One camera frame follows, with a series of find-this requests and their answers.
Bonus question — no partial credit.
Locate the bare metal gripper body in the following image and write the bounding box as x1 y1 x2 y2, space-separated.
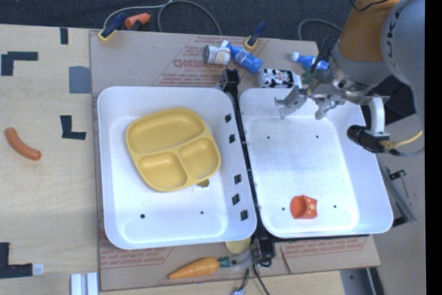
306 74 373 106

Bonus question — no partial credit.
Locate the yellow divided plate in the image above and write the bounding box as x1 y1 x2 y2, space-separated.
124 107 222 193

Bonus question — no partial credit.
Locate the black block with thin wires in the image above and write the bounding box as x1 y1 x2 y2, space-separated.
258 237 276 260
223 68 241 91

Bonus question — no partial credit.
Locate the black cylinder on white bracket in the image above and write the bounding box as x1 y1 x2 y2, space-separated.
346 95 392 154

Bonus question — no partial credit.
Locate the pale yellow round object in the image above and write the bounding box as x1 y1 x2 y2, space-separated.
224 237 252 255

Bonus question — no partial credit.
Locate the black and white cow carton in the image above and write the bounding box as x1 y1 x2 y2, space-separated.
258 68 303 89

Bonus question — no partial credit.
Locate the white plastic tray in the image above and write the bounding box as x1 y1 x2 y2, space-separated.
96 86 258 251
238 87 395 240

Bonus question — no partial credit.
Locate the white can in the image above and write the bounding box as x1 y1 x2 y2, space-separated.
202 44 232 66

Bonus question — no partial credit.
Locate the orange sausage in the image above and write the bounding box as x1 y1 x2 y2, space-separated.
4 127 43 162

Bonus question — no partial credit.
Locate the blue bottle with white cap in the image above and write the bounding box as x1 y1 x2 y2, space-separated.
290 51 331 71
220 39 265 75

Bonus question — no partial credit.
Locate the red carton with yellow star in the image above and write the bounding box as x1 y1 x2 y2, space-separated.
289 194 319 220

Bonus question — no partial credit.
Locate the thin black rod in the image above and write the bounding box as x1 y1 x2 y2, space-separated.
229 82 273 246

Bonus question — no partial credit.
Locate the orange carrot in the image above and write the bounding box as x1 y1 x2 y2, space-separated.
167 256 231 280

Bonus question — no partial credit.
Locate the brown cardboard board red print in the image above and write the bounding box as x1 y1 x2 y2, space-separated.
88 30 382 292

